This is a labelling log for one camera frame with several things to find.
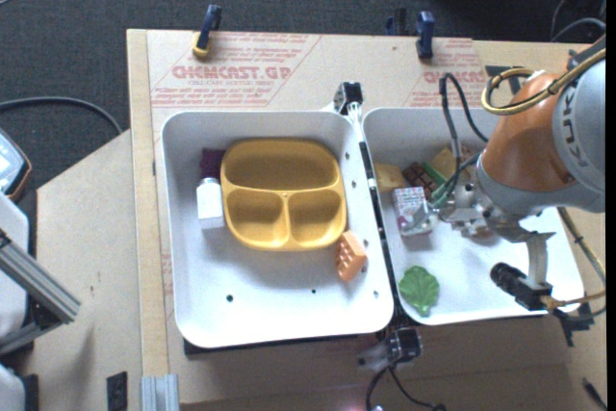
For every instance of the pale yellow wedge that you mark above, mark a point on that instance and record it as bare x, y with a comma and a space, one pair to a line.
445, 161

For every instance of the white carton with pink print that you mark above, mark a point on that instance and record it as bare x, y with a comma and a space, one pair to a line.
408, 202

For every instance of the brown cardboard board red print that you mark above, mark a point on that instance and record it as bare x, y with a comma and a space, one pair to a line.
289, 67

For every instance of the white plastic bottle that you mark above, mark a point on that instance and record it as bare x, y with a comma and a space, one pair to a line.
210, 204

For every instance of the white plastic tray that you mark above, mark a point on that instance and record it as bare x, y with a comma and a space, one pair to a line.
471, 274
269, 298

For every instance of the brown chocolate bar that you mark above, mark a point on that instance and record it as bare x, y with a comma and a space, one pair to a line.
419, 178

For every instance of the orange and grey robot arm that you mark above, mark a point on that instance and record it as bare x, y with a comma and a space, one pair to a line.
529, 149

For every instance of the yellow divided plate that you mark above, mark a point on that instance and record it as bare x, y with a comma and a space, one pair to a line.
284, 192

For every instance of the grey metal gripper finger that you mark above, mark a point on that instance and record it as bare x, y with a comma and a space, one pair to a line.
430, 210
415, 224

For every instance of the black cylinder on white bracket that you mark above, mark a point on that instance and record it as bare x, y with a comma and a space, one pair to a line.
522, 286

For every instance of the thin black and white rod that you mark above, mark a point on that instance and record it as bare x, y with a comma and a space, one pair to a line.
371, 183

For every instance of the yellow cheese piece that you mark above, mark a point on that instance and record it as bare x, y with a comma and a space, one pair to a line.
389, 177

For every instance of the orange waffle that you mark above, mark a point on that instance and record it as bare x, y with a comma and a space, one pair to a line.
350, 255

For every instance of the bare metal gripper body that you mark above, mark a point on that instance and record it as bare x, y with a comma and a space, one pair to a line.
466, 203

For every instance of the green stick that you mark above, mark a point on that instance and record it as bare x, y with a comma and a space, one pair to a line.
433, 172

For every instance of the green lettuce leaf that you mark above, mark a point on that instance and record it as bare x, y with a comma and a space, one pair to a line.
418, 289

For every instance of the dark purple block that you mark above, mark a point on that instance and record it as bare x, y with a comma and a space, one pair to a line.
211, 161

